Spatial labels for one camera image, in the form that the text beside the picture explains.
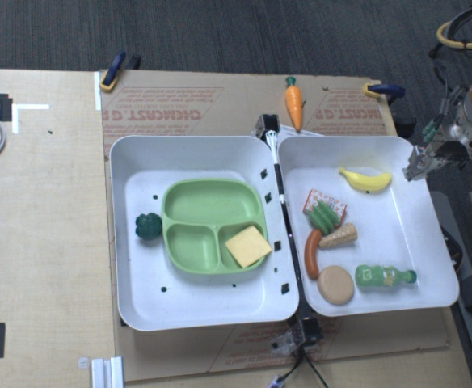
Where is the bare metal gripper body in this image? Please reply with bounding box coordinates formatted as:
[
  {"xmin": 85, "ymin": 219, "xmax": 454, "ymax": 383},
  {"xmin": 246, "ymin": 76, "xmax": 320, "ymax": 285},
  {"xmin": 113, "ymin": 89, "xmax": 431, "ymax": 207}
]
[{"xmin": 429, "ymin": 118, "xmax": 472, "ymax": 167}]

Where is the yellow banana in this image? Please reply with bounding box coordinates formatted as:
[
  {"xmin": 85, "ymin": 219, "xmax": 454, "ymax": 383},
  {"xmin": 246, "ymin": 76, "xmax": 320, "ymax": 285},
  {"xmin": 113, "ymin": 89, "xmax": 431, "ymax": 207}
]
[{"xmin": 338, "ymin": 167, "xmax": 394, "ymax": 194}]

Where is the white plastic tray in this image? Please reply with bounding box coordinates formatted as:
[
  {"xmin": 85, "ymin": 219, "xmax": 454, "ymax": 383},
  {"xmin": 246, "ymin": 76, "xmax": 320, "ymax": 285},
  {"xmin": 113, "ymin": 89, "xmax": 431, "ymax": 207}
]
[
  {"xmin": 109, "ymin": 135, "xmax": 301, "ymax": 332},
  {"xmin": 277, "ymin": 135, "xmax": 461, "ymax": 318}
]

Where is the tan waffle cone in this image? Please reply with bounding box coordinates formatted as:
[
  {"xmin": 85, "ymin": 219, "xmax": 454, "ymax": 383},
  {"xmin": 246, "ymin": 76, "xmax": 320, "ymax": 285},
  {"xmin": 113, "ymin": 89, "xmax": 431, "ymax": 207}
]
[{"xmin": 318, "ymin": 222, "xmax": 359, "ymax": 250}]

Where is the green bean bunch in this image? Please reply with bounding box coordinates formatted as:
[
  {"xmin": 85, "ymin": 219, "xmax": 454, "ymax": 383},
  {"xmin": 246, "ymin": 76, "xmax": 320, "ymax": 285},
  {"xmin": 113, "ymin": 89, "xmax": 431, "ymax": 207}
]
[{"xmin": 308, "ymin": 200, "xmax": 341, "ymax": 236}]

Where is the red and white carton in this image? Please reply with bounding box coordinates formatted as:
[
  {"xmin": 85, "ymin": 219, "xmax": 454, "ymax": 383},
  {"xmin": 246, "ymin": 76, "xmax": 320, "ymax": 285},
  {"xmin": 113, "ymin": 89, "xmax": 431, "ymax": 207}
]
[{"xmin": 302, "ymin": 188, "xmax": 348, "ymax": 228}]

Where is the green plastic bottle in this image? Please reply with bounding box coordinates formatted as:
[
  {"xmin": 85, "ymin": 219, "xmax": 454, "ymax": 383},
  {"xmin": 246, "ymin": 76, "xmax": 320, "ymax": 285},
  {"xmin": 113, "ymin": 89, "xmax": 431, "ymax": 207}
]
[{"xmin": 354, "ymin": 264, "xmax": 418, "ymax": 293}]

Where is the white paper sheet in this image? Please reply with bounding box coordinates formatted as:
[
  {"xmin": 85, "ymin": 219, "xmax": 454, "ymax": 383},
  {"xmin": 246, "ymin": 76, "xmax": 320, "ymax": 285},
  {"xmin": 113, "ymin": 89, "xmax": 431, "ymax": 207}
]
[{"xmin": 278, "ymin": 124, "xmax": 327, "ymax": 138}]

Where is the orange sausage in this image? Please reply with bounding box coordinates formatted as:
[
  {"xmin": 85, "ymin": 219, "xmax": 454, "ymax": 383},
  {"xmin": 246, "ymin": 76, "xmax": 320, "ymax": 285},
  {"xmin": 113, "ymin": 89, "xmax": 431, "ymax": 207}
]
[{"xmin": 303, "ymin": 228, "xmax": 324, "ymax": 280}]

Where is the thin black and white rod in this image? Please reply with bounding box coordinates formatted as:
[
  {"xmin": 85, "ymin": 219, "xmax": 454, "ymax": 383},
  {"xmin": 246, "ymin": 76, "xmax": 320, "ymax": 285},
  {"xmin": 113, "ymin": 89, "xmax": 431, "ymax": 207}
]
[{"xmin": 265, "ymin": 130, "xmax": 309, "ymax": 323}]

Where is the orange carrot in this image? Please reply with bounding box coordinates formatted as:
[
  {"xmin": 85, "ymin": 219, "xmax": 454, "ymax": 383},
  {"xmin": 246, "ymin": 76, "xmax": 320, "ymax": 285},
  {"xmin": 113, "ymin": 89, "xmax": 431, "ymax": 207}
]
[{"xmin": 284, "ymin": 76, "xmax": 305, "ymax": 133}]

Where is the tan round biscuit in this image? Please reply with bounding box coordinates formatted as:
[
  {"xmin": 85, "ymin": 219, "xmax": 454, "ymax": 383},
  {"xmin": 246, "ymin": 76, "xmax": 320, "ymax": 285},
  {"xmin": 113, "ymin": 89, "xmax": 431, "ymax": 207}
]
[{"xmin": 316, "ymin": 265, "xmax": 356, "ymax": 306}]

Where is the yellow cheese slice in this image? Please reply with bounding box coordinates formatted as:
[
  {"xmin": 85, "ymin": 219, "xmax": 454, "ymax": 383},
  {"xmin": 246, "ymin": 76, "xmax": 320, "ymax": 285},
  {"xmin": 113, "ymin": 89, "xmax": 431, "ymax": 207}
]
[{"xmin": 224, "ymin": 225, "xmax": 273, "ymax": 269}]

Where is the green divided plate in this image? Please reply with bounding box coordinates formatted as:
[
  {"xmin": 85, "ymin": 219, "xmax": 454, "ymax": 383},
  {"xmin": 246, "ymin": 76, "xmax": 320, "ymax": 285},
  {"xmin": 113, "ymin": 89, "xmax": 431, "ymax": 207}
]
[{"xmin": 161, "ymin": 178, "xmax": 268, "ymax": 276}]

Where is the brown cardboard board red print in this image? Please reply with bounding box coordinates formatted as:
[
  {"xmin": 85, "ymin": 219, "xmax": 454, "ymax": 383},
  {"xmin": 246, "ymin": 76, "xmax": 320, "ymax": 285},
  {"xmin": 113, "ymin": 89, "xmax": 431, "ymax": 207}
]
[{"xmin": 99, "ymin": 70, "xmax": 451, "ymax": 383}]

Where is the dark green broccoli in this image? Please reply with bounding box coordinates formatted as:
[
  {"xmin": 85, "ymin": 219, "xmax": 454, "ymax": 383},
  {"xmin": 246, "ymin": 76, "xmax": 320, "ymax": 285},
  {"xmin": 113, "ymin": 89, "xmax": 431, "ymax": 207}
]
[{"xmin": 134, "ymin": 212, "xmax": 164, "ymax": 242}]

